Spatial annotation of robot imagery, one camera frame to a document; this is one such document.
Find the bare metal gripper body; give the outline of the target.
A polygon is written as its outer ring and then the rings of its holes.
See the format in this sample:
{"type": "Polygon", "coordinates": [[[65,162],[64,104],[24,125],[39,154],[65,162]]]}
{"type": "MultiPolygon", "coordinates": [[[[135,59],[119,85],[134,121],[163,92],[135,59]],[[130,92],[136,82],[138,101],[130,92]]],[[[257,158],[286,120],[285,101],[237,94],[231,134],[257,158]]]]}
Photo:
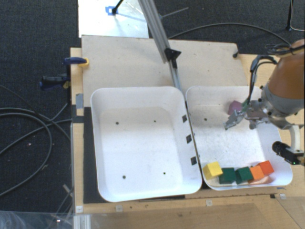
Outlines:
{"type": "Polygon", "coordinates": [[[251,101],[246,99],[242,103],[242,112],[244,119],[248,121],[249,119],[261,118],[263,120],[262,123],[273,124],[279,129],[289,129],[292,126],[297,126],[297,124],[290,123],[286,120],[290,114],[279,111],[264,98],[251,101]]]}

